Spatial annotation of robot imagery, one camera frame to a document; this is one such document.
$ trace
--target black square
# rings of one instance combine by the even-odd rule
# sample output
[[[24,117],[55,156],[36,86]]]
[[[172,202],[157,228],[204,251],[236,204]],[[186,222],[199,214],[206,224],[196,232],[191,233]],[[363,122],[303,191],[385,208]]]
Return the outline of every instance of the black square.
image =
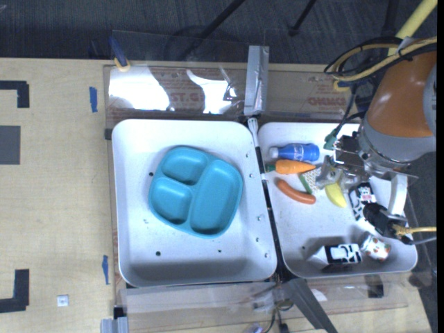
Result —
[[[20,126],[0,126],[0,164],[20,164]]]

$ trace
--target wooden table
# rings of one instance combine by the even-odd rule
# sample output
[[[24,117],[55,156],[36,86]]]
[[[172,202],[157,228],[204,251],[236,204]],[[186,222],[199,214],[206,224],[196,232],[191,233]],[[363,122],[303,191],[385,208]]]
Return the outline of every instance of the wooden table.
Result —
[[[98,332],[101,320],[112,316],[112,216],[103,135],[103,67],[109,64],[0,59],[0,80],[25,80],[31,102],[30,108],[17,108],[17,93],[0,90],[0,125],[21,127],[20,165],[0,165],[0,298],[12,297],[16,269],[30,272],[29,306],[1,313],[1,332]],[[92,112],[89,87],[97,89],[98,112]],[[69,296],[68,306],[58,307],[61,295]],[[418,291],[405,286],[403,300],[406,307],[330,319],[340,332],[430,332]],[[287,323],[294,331],[312,330],[305,318]],[[247,326],[199,332],[241,332]]]

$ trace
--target divided blue plate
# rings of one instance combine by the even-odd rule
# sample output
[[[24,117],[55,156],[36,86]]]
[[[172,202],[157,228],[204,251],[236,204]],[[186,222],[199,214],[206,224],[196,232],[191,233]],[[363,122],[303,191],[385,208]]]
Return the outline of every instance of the divided blue plate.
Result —
[[[160,162],[148,204],[167,225],[198,237],[214,238],[230,227],[242,188],[241,174],[225,160],[178,146]]]

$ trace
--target sausage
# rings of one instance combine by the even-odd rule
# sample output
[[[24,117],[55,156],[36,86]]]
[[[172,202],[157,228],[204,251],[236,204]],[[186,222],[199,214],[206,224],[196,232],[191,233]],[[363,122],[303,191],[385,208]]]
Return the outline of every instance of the sausage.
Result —
[[[282,191],[289,198],[292,198],[300,203],[306,203],[308,205],[313,205],[316,202],[316,197],[314,195],[308,194],[307,192],[301,192],[289,185],[285,180],[278,180],[277,188]]]

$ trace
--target blue bottle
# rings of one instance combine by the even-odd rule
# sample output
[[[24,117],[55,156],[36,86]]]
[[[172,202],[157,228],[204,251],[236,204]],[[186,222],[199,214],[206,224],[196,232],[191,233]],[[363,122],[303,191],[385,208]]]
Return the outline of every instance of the blue bottle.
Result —
[[[315,144],[287,144],[283,147],[271,147],[269,151],[271,158],[282,158],[298,160],[300,162],[315,162],[319,159],[319,147]]]

